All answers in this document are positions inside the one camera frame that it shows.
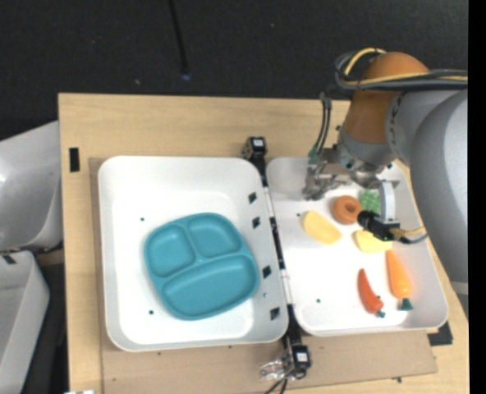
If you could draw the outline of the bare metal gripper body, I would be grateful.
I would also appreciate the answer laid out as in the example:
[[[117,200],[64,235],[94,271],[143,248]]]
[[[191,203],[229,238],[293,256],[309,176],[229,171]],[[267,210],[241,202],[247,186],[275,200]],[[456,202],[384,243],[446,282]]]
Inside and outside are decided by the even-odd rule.
[[[384,148],[360,153],[362,157],[347,147],[313,147],[309,151],[307,188],[336,189],[352,182],[369,187],[392,162],[392,153]]]

